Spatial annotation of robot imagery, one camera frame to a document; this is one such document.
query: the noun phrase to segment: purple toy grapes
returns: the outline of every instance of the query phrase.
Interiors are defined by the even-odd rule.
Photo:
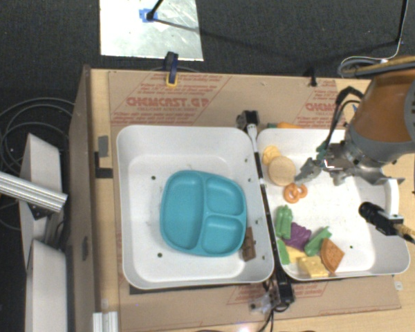
[[[304,226],[300,226],[297,223],[292,223],[290,228],[290,239],[283,240],[287,246],[297,248],[304,251],[304,245],[306,245],[312,232],[307,230]]]

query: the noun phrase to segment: toy pretzel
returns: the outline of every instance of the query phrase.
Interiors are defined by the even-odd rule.
[[[290,204],[298,202],[300,198],[304,198],[306,195],[307,188],[305,185],[298,187],[296,184],[291,183],[284,188],[284,199]]]

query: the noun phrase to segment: silver metal tube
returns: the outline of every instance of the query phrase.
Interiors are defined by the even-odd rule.
[[[12,198],[21,199],[31,205],[47,209],[52,212],[60,212],[68,196],[64,193],[49,190],[0,171],[0,194]]]

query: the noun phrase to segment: black metal bar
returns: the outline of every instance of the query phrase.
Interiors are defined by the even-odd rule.
[[[401,5],[400,26],[398,28],[398,34],[397,34],[396,39],[395,39],[397,43],[401,39],[401,33],[403,33],[403,25],[404,25],[404,18],[406,16],[407,1],[408,0],[403,0],[403,4]]]
[[[147,21],[152,21],[154,19],[154,14],[156,13],[157,9],[160,7],[160,5],[163,1],[164,0],[158,0],[157,3],[155,4],[154,8],[152,8],[152,10],[150,10],[146,14],[146,20]]]

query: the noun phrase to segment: cardboard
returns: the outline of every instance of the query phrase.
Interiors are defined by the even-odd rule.
[[[77,182],[75,191],[89,184],[92,213],[86,213],[91,223],[88,219],[83,219],[82,222],[75,220],[76,226],[72,228],[72,237],[75,239],[72,245],[75,250],[83,237],[80,230],[83,230],[84,225],[91,226],[93,230],[87,234],[91,240],[94,264],[93,270],[78,264],[74,266],[75,295],[83,293],[85,296],[75,298],[75,325],[84,326],[86,320],[89,323],[92,318],[90,312],[94,307],[96,311],[118,311],[120,330],[123,332],[188,328],[192,328],[188,331],[196,331],[206,326],[237,323],[243,327],[259,328],[266,316],[252,314],[248,304],[264,293],[261,284],[148,293],[129,287],[120,265],[120,204],[114,144],[116,135],[124,126],[136,122],[232,127],[236,116],[245,109],[259,111],[262,127],[268,122],[285,121],[325,129],[328,127],[326,121],[331,117],[328,105],[337,92],[348,85],[364,91],[368,81],[321,79],[318,80],[319,86],[312,88],[309,86],[310,80],[305,77],[187,74],[186,78],[179,78],[175,89],[170,89],[164,86],[165,74],[157,72],[89,70],[83,78],[89,87],[87,96],[86,92],[78,95],[77,104],[81,106],[78,110],[76,106],[71,133],[74,129],[83,132],[86,127],[89,131],[87,139],[85,136],[80,138],[81,142],[87,142],[87,149],[78,140],[72,145],[81,149],[81,157],[86,160],[80,158],[77,152],[75,158],[83,166],[86,162],[89,164],[89,173],[86,170],[83,174],[78,169],[79,165],[76,165],[76,172],[71,172],[71,177],[73,183]],[[109,150],[102,151],[100,157],[98,147],[102,137],[109,142]],[[397,165],[391,170],[399,173],[397,176],[409,178],[412,174],[412,159],[405,158],[403,163],[407,165]],[[112,170],[113,178],[95,177],[96,165],[101,169]],[[400,210],[403,209],[404,214],[406,210],[409,211],[412,194],[409,195],[411,191],[407,192],[408,187],[403,188],[406,193],[403,194]],[[73,205],[73,213],[79,208],[83,209],[78,204]],[[415,220],[409,220],[410,225],[413,223]],[[415,249],[411,247],[409,250],[414,259]],[[90,272],[86,282],[82,279],[86,275],[85,271]],[[409,273],[400,277],[403,277],[405,286],[407,282],[409,285],[415,284],[415,266],[411,264]],[[280,329],[342,331],[353,330],[356,325],[359,331],[371,331],[372,325],[366,323],[366,319],[355,323],[359,320],[356,317],[342,316],[366,311],[381,311],[369,314],[369,317],[377,322],[386,319],[382,325],[388,325],[390,331],[409,330],[408,327],[411,326],[406,322],[404,311],[388,311],[400,308],[394,279],[390,276],[298,284],[295,285],[295,293],[296,302],[285,313],[275,316],[276,320],[280,320],[276,322]],[[403,297],[403,305],[407,305],[407,312],[412,307],[415,308],[415,289],[404,290],[400,295]],[[221,330],[236,331],[237,327],[222,327]]]

